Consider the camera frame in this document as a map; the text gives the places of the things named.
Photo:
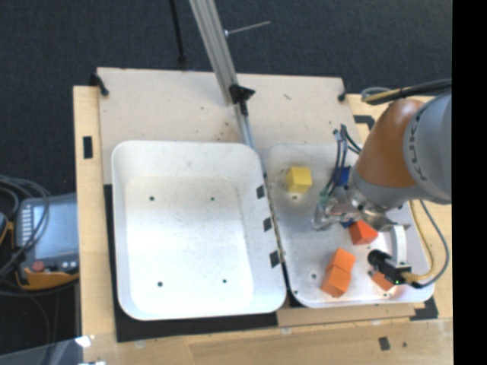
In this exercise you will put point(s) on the white plastic tray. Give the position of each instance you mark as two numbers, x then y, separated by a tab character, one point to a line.
304	242
190	234

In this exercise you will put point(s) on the black cylinder on white bracket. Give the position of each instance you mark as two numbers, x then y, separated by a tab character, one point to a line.
385	263

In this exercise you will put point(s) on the blue cube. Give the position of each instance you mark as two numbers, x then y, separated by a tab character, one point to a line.
344	175

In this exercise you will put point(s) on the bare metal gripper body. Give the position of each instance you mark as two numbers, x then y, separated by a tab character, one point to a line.
344	211

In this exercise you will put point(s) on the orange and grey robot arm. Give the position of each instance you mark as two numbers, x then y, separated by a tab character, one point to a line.
395	154

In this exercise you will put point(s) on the pale wood board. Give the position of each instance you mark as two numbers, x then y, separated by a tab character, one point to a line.
167	108

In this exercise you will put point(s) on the yellow cube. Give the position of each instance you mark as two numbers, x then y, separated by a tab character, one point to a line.
299	179

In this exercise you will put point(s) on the orange cube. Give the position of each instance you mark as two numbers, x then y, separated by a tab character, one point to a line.
335	281
381	282
342	259
363	232

